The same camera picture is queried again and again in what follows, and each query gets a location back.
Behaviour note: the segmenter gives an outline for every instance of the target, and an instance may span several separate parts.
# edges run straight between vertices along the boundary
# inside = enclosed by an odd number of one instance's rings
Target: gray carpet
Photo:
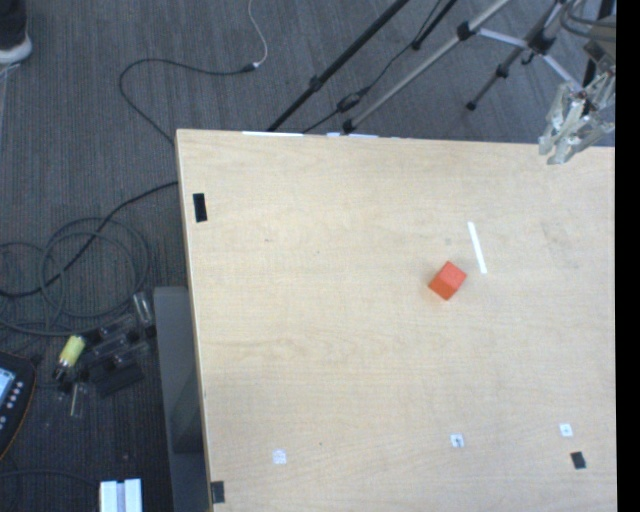
[[[255,0],[253,14],[268,42],[266,62],[256,71],[218,77],[158,62],[132,68],[124,89],[132,101],[172,137],[176,128],[265,130],[389,5],[391,0]],[[457,4],[420,51],[398,59],[363,103],[313,133],[340,131],[449,41],[455,27],[493,2]],[[547,2],[515,0],[487,28],[523,37]],[[599,2],[587,2],[593,17]],[[418,31],[435,0],[410,2],[345,67],[281,127],[302,131],[330,113],[345,95],[369,84]],[[138,115],[118,89],[120,73],[143,58],[163,58],[199,68],[234,71],[263,56],[245,0],[28,1],[32,57],[9,79],[0,146],[0,288],[38,285],[42,248],[66,223],[104,216],[117,205],[176,179],[171,144]],[[578,81],[587,64],[585,40],[561,32],[551,54]],[[540,59],[514,65],[475,112],[464,108],[511,47],[475,37],[386,102],[358,127],[380,136],[536,143],[560,79]],[[600,144],[614,145],[614,137]],[[139,232],[150,252],[143,288],[186,285],[177,190],[168,187],[123,208],[115,216]],[[84,229],[95,228],[87,221]],[[136,254],[134,241],[116,226],[114,237]],[[56,247],[56,261],[69,261],[82,240]],[[132,280],[117,246],[97,241],[65,273],[66,305],[91,312],[126,299]],[[0,299],[0,318],[43,321],[39,296]],[[87,326],[103,319],[60,317],[60,325]],[[30,414],[0,472],[14,465],[53,468],[96,480],[142,478],[145,510],[169,512],[171,489],[166,455],[157,355],[141,361],[145,379],[113,396],[90,391],[81,419],[57,403],[51,382],[64,337],[44,337],[0,327],[0,350],[41,356],[40,381]],[[95,491],[55,475],[21,480],[14,510],[89,512]],[[0,511],[9,510],[15,480],[0,480]]]

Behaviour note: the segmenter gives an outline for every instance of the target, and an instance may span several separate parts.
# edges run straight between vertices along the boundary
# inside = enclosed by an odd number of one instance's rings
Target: tripod leg
[[[551,48],[555,41],[555,32],[560,29],[559,23],[556,21],[559,19],[561,10],[565,0],[554,0],[553,5],[544,13],[544,15],[536,22],[536,24],[527,32],[524,37],[524,43],[528,48],[531,48],[531,56],[523,64],[531,62],[535,55],[545,55]],[[482,88],[478,95],[467,103],[467,109],[473,111],[478,106],[478,102],[487,93],[493,84],[496,83],[498,78],[507,78],[509,76],[509,68],[511,64],[520,56],[524,51],[522,47],[515,48],[507,57],[507,59],[496,69],[494,76],[489,82]]]
[[[404,89],[407,85],[409,85],[413,80],[415,80],[418,76],[424,73],[427,69],[429,69],[435,62],[440,60],[444,55],[449,53],[455,46],[457,46],[460,42],[467,40],[469,37],[475,34],[475,30],[479,28],[484,22],[486,22],[489,18],[495,15],[500,9],[502,9],[506,4],[508,4],[511,0],[496,0],[493,5],[491,5],[488,9],[480,13],[473,20],[469,22],[462,23],[458,26],[456,32],[457,36],[450,39],[447,43],[445,43],[442,47],[440,47],[431,57],[429,57],[423,64],[418,66],[415,70],[413,70],[406,78],[400,81],[392,90],[383,95],[378,101],[376,101],[371,107],[365,110],[362,114],[353,119],[348,119],[343,124],[343,129],[345,133],[353,132],[358,125],[364,121],[367,117],[373,114],[376,110],[378,110],[383,104],[385,104],[389,99],[395,96],[398,92]]]
[[[473,98],[469,103],[467,103],[467,109],[473,111],[478,106],[478,102],[482,99],[482,97],[487,93],[489,89],[495,84],[499,78],[506,79],[509,76],[509,69],[511,68],[511,64],[513,64],[516,59],[523,52],[522,48],[515,48],[509,56],[506,58],[504,62],[498,64],[495,73],[489,79],[489,81],[484,85],[484,87],[480,90],[480,92]]]

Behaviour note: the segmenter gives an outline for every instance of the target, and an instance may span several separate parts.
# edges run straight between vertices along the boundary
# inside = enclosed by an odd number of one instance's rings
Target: black tag
[[[224,482],[211,482],[213,503],[224,503]]]
[[[204,200],[204,194],[193,194],[193,205],[196,210],[196,222],[205,222],[207,220],[207,203]]]
[[[584,469],[587,467],[587,461],[584,460],[584,455],[582,455],[582,452],[572,453],[571,460],[573,460],[573,465],[576,469]]]

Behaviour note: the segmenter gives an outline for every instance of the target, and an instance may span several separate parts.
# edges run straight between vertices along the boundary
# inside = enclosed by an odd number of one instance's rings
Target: red cube
[[[467,274],[447,261],[440,272],[431,280],[429,288],[443,299],[449,300],[458,291],[466,277]]]

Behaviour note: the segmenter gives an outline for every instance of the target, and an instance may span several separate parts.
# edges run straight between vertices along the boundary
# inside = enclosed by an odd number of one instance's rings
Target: white sticker
[[[271,458],[274,464],[286,464],[287,452],[285,452],[284,450],[273,450]]]
[[[462,434],[451,434],[451,446],[454,448],[464,448],[464,437]]]
[[[560,423],[560,433],[562,437],[573,437],[573,429],[568,423]]]
[[[476,259],[478,260],[478,266],[480,267],[480,273],[487,273],[487,264],[484,262],[484,255],[482,254],[482,247],[480,247],[480,239],[478,238],[478,232],[476,231],[476,225],[469,221],[467,222],[469,228],[469,235],[471,235],[471,243],[473,244],[473,250],[476,253]]]
[[[303,137],[304,133],[283,133],[283,132],[242,132],[243,135],[257,135],[260,137]]]
[[[355,137],[356,139],[377,139],[377,135],[369,135],[367,133],[350,133],[349,137]]]

